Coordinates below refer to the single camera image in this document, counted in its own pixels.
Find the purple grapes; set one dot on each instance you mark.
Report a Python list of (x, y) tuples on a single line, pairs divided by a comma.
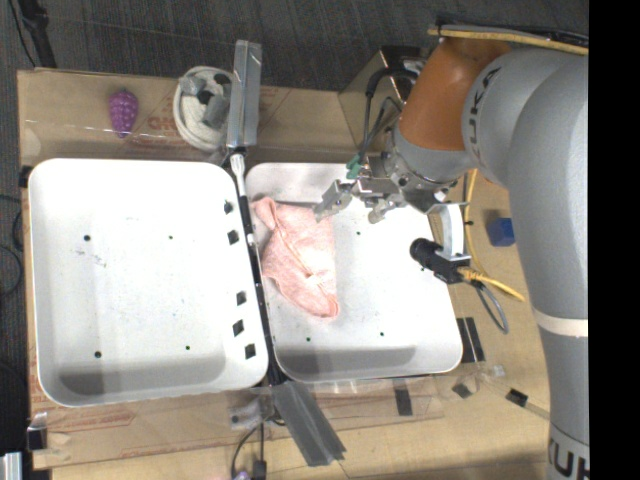
[(123, 110)]

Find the white round bowl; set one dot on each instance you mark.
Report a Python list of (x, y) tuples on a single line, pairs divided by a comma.
[(186, 118)]

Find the blue cube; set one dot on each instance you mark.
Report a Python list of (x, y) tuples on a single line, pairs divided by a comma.
[(501, 232)]

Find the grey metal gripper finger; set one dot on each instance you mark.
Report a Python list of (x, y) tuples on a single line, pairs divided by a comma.
[(382, 209), (334, 199)]

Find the black cylinder on white bracket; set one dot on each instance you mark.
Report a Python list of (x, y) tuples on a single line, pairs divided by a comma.
[(440, 260)]

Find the pink cloth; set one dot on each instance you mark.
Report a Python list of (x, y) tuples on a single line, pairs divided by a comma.
[(300, 263)]

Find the white plastic tray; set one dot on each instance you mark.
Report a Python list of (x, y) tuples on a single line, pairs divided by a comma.
[(380, 288), (140, 278)]

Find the brown cardboard board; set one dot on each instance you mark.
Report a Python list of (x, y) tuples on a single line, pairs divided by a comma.
[(75, 118)]

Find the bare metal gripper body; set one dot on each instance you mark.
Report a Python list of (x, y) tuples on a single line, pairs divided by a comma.
[(395, 188)]

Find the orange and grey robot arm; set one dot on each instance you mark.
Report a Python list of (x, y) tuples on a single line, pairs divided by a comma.
[(545, 168)]

